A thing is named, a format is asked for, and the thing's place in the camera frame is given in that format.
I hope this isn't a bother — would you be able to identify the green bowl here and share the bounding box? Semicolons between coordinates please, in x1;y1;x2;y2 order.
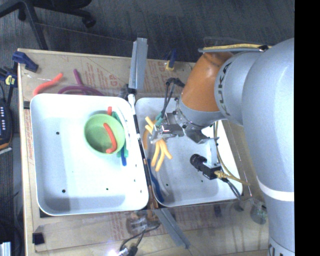
83;113;126;155

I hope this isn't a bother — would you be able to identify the thin black and white rod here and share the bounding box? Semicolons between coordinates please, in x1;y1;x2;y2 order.
127;93;160;210

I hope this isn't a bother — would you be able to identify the orange rope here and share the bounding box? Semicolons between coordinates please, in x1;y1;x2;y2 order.
102;106;118;154
32;72;64;97

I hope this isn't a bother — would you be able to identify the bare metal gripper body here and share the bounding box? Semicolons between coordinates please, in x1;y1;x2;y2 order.
159;109;193;138

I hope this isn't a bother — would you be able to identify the purple rope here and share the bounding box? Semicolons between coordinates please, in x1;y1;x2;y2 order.
57;68;105;97

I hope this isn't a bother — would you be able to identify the brown cardboard board red print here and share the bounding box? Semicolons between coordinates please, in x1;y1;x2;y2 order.
17;48;270;253

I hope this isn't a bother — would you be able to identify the white plastic tray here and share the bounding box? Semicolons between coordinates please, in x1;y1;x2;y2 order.
134;97;244;209
29;93;150;217

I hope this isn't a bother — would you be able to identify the blue rope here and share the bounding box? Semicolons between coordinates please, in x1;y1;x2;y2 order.
120;146;128;167
147;158;165;204

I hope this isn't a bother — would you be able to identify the black cylinder on white bracket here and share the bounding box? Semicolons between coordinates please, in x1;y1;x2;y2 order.
189;137;223;181

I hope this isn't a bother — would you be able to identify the yellow rope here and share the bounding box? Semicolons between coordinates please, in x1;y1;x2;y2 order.
142;115;174;173

